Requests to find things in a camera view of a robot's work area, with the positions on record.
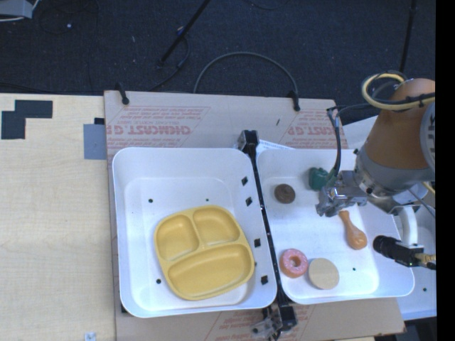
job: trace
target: robotic arm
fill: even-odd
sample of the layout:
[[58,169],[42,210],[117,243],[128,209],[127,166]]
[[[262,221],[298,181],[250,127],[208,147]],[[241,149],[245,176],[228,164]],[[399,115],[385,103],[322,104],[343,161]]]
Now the robotic arm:
[[[370,84],[380,78],[400,82],[389,100],[373,99],[368,93]],[[405,266],[435,269],[431,262],[435,259],[423,254],[423,247],[417,244],[414,216],[428,192],[427,183],[435,181],[435,82],[405,80],[386,72],[366,79],[362,94],[381,111],[357,152],[355,168],[332,170],[327,176],[319,190],[316,211],[331,217],[344,207],[370,202],[387,214],[399,216],[404,229],[402,241],[376,237],[374,249]]]

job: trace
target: yellow divided tray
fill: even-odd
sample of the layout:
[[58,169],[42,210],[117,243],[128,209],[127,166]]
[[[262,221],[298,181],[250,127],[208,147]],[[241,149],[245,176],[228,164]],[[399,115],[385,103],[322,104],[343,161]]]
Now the yellow divided tray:
[[230,291],[255,269],[245,234],[224,207],[193,207],[165,217],[156,226],[154,243],[167,283],[190,301]]

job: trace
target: beige round cookie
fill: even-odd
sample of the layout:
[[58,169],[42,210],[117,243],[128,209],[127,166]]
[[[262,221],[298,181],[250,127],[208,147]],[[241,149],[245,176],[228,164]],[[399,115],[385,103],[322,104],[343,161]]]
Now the beige round cookie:
[[340,281],[337,267],[325,258],[313,259],[308,267],[308,275],[312,284],[320,289],[335,288]]

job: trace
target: orange toy drumstick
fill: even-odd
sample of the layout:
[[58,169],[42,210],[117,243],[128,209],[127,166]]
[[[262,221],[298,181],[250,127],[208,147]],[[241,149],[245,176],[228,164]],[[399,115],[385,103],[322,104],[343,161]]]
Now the orange toy drumstick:
[[347,235],[348,235],[348,243],[350,247],[355,250],[362,249],[367,246],[367,236],[365,233],[356,227],[350,220],[349,212],[348,211],[340,211],[338,213],[343,220],[343,223],[346,227]]

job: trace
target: pink donut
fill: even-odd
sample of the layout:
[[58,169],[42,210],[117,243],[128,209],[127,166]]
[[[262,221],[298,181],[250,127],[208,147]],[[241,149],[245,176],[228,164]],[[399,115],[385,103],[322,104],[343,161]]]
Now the pink donut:
[[308,270],[308,259],[297,249],[287,249],[279,258],[279,268],[290,278],[297,278]]

